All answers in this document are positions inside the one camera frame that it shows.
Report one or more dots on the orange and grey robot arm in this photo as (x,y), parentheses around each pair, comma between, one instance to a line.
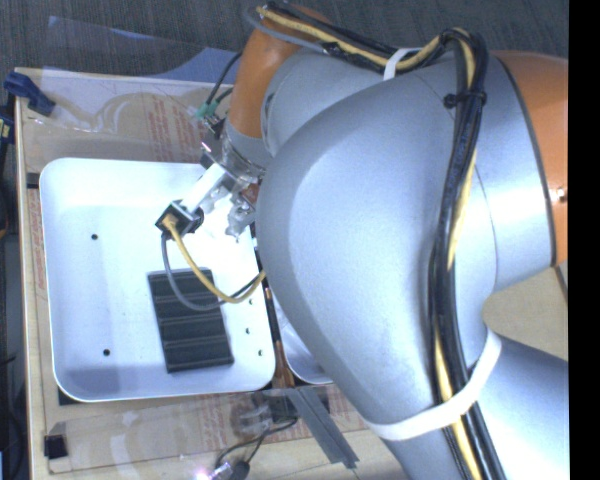
(380,218)

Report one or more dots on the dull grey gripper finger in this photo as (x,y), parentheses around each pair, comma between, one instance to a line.
(215,201)
(240,220)

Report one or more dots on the black cylinder on white bracket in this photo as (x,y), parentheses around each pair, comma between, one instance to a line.
(186,213)

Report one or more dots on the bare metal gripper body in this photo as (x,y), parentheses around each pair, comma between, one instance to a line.
(240,168)

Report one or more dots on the dark grey ribbed rectangular block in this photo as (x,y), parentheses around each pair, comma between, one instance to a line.
(190,320)

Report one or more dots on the white plastic tray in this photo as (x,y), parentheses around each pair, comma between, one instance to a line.
(105,288)

